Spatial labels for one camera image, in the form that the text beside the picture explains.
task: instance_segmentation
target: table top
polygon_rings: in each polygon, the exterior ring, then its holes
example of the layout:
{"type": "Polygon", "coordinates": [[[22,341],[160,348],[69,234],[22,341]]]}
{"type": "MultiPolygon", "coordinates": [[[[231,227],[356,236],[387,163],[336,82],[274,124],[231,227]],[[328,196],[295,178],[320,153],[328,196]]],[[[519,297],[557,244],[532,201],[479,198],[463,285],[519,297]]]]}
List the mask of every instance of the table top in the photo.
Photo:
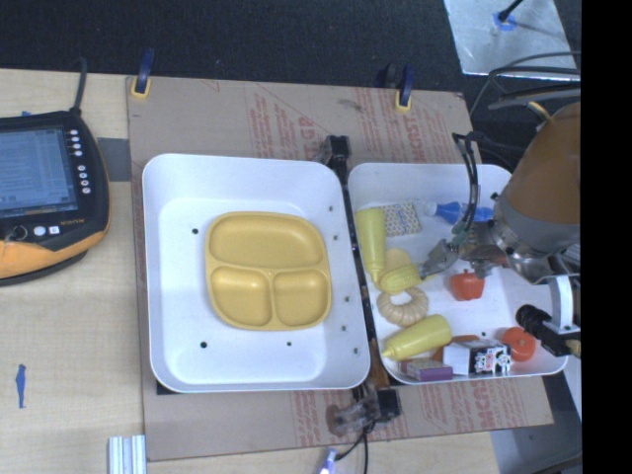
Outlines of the table top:
{"type": "MultiPolygon", "coordinates": [[[[69,108],[78,75],[0,70],[0,118],[69,108]]],[[[90,74],[83,119],[95,137],[128,139],[125,76],[90,74]]],[[[103,243],[61,273],[0,287],[0,457],[6,472],[107,472],[108,438],[143,434],[129,181],[113,181],[103,243]],[[23,407],[16,375],[23,365],[23,407]]],[[[498,472],[489,433],[369,444],[368,472],[498,472]]],[[[316,472],[324,448],[149,462],[149,473],[316,472]]],[[[359,446],[337,473],[360,472],[359,446]]]]}

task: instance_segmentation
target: yellow plate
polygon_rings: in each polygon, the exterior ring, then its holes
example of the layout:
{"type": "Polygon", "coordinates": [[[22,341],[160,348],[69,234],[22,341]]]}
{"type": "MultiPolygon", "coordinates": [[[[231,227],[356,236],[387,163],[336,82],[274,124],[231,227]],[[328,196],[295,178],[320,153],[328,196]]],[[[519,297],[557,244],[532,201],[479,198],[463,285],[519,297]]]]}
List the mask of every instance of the yellow plate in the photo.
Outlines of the yellow plate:
{"type": "Polygon", "coordinates": [[[273,212],[229,212],[208,227],[206,285],[215,312],[249,330],[317,325],[331,308],[327,250],[307,220],[273,212]]]}

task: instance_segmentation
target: cardboard sheet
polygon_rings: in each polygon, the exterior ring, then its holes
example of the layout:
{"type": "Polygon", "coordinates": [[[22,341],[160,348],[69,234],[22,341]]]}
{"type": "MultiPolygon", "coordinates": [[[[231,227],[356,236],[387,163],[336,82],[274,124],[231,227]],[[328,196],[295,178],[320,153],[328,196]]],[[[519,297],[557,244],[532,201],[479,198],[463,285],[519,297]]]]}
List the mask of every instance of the cardboard sheet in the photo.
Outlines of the cardboard sheet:
{"type": "MultiPolygon", "coordinates": [[[[127,82],[129,91],[131,79],[127,82]]],[[[453,132],[471,129],[456,93],[414,91],[408,113],[395,90],[200,79],[152,79],[146,99],[127,97],[149,461],[350,443],[327,428],[331,406],[351,391],[174,394],[149,365],[141,174],[152,157],[199,153],[312,159],[329,134],[350,138],[350,165],[363,162],[460,163],[453,132]]],[[[463,434],[552,423],[540,377],[398,387],[402,415],[369,440],[463,434]]]]}

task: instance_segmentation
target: yellow cup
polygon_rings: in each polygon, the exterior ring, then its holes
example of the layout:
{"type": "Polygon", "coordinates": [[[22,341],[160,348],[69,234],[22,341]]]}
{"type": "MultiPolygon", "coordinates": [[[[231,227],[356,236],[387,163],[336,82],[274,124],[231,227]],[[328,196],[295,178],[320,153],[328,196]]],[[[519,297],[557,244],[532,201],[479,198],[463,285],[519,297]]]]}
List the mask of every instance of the yellow cup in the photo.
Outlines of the yellow cup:
{"type": "Polygon", "coordinates": [[[359,252],[364,269],[373,282],[386,265],[386,222],[379,207],[358,210],[354,214],[359,252]]]}
{"type": "Polygon", "coordinates": [[[398,361],[446,346],[451,340],[452,331],[445,318],[433,314],[387,339],[382,356],[398,361]]]}

